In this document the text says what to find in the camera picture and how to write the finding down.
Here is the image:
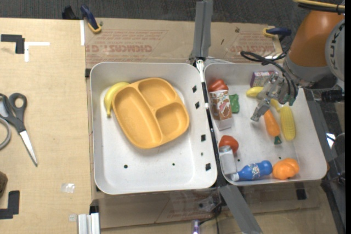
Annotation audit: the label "green packet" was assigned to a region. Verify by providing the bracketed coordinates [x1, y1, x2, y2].
[229, 94, 240, 114]

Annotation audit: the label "black cylinder on white bracket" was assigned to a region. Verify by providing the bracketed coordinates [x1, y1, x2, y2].
[321, 89, 345, 104]

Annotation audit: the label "white plastic tray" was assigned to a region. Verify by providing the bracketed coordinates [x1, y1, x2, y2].
[203, 62, 328, 187]
[89, 61, 218, 196]

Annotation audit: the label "orange divided plate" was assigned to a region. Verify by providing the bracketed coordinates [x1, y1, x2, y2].
[111, 77, 190, 150]

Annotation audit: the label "white and brown carton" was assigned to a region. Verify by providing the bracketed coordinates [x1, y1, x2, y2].
[209, 89, 234, 131]

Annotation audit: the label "purple carton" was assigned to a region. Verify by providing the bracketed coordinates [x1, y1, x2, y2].
[250, 70, 279, 88]

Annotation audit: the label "brown cardboard board red print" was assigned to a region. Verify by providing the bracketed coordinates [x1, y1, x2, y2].
[83, 18, 331, 230]

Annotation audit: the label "orange pepper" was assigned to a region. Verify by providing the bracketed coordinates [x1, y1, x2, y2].
[272, 158, 301, 180]

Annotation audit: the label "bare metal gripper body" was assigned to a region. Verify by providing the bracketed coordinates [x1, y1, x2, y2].
[262, 72, 292, 104]

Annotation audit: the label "grey handled scissors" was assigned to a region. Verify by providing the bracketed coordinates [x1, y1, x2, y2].
[0, 92, 38, 168]

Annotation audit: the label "yellow banana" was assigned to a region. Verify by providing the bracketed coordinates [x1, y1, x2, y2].
[246, 86, 282, 112]
[103, 81, 131, 118]

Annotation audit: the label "blue bottle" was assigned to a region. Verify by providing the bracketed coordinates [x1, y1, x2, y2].
[230, 160, 273, 182]

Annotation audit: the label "orange carrot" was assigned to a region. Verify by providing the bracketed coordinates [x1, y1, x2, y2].
[263, 109, 283, 145]

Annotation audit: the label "yellow corn cob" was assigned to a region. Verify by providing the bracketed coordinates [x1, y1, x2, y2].
[279, 105, 297, 142]

